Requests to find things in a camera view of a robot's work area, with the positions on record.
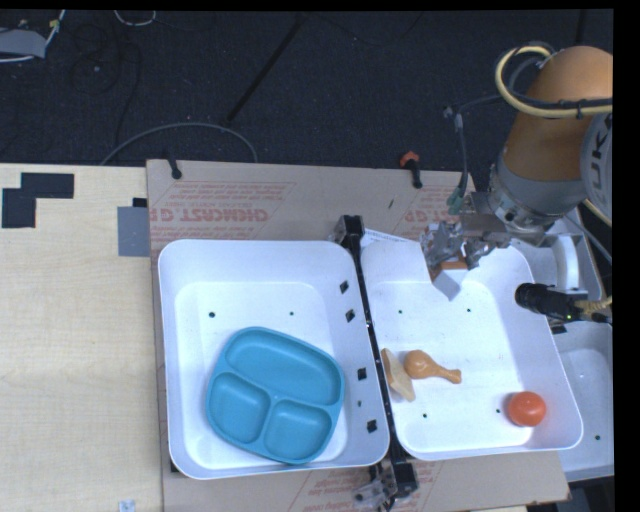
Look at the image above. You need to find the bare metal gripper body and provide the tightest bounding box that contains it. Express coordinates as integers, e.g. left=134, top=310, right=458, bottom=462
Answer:
left=457, top=191, right=550, bottom=250

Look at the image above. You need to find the white plastic tray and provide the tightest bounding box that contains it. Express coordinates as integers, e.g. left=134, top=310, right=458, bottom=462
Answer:
left=359, top=228, right=585, bottom=462
left=519, top=219, right=615, bottom=482
left=157, top=238, right=392, bottom=481

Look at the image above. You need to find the tan toy chicken drumstick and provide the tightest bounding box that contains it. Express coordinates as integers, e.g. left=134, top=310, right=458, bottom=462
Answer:
left=403, top=349, right=463, bottom=386

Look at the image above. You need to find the beige toy bread slice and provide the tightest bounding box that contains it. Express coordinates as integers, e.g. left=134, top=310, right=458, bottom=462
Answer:
left=380, top=347, right=418, bottom=403

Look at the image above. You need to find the brown cardboard board, red print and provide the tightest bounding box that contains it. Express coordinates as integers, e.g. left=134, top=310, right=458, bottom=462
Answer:
left=145, top=158, right=572, bottom=512

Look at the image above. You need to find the orange toy tomato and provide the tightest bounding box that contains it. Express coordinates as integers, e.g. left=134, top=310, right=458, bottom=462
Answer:
left=506, top=390, right=548, bottom=428

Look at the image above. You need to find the blue divided plate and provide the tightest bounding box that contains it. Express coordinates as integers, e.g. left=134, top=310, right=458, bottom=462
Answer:
left=204, top=326, right=347, bottom=466

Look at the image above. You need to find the black cylinder on white bracket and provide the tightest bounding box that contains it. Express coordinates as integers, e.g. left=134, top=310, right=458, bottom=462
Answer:
left=514, top=233, right=591, bottom=324

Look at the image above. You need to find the black block with thin wires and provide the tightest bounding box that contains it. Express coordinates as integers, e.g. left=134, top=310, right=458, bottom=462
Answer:
left=331, top=214, right=365, bottom=247
left=388, top=460, right=417, bottom=500

